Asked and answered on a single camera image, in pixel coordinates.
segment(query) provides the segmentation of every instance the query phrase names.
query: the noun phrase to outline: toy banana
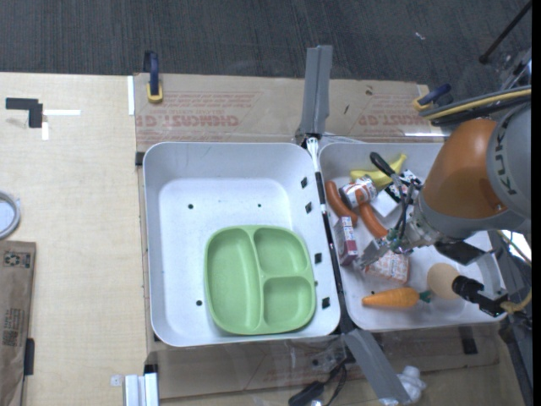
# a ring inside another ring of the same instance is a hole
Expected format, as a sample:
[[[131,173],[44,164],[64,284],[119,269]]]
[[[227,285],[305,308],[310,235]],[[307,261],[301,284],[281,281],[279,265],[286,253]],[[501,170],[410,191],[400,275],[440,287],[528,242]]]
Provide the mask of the toy banana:
[[[394,162],[391,162],[389,165],[396,173],[400,173],[402,164],[404,163],[404,161],[406,161],[406,158],[407,156],[401,153],[400,157]],[[355,182],[355,180],[357,180],[358,178],[366,175],[368,175],[372,179],[372,182],[374,182],[376,188],[383,188],[392,182],[392,179],[389,176],[387,176],[385,173],[381,172],[378,169],[352,170],[351,172],[349,172],[349,177],[351,178],[352,182]]]

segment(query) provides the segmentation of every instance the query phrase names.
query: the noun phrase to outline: toy carrot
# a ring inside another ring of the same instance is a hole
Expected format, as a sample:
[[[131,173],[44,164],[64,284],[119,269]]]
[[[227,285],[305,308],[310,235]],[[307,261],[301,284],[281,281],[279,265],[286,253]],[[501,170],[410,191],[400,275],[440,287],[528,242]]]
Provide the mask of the toy carrot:
[[[361,299],[363,305],[369,305],[374,307],[395,307],[395,308],[407,308],[413,307],[421,296],[419,292],[414,288],[391,288],[378,292],[377,294],[370,294]]]

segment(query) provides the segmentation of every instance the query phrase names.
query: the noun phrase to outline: black floor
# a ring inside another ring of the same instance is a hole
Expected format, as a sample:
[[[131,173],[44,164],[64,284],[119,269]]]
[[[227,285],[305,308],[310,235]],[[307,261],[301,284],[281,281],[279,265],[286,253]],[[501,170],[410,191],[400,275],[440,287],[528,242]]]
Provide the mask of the black floor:
[[[301,77],[307,47],[334,47],[333,78],[496,91],[532,44],[529,0],[0,0],[0,71]]]

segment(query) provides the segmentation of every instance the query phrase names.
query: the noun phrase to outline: small box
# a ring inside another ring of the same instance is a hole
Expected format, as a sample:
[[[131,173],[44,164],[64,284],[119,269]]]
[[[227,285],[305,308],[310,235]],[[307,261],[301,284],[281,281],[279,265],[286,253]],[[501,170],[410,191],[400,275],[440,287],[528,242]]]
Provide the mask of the small box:
[[[367,275],[374,275],[398,284],[405,284],[409,277],[409,256],[387,251],[375,263],[366,266],[364,272]]]
[[[351,265],[359,257],[351,217],[340,217],[334,227],[336,253],[342,266]]]

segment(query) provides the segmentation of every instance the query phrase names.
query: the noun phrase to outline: green plate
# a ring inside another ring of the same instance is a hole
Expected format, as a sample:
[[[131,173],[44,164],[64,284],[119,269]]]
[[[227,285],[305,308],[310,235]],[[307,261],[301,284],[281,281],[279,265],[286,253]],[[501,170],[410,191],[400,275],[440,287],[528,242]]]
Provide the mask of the green plate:
[[[240,226],[214,233],[205,249],[205,293],[214,322],[239,335],[293,331],[315,311],[308,251],[287,228]]]

